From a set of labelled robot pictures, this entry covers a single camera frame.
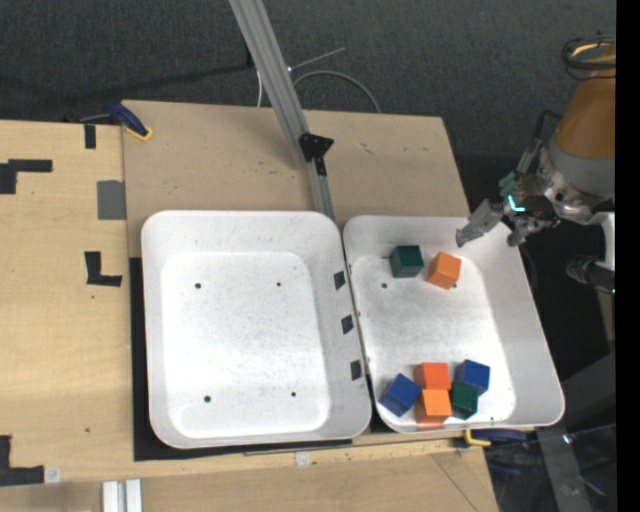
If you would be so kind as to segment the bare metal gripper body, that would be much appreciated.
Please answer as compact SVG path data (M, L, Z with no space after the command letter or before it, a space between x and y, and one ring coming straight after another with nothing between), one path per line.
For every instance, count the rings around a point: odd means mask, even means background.
M561 221L597 225L604 199L581 192L562 175L507 175L501 180L504 214L515 231L540 231Z

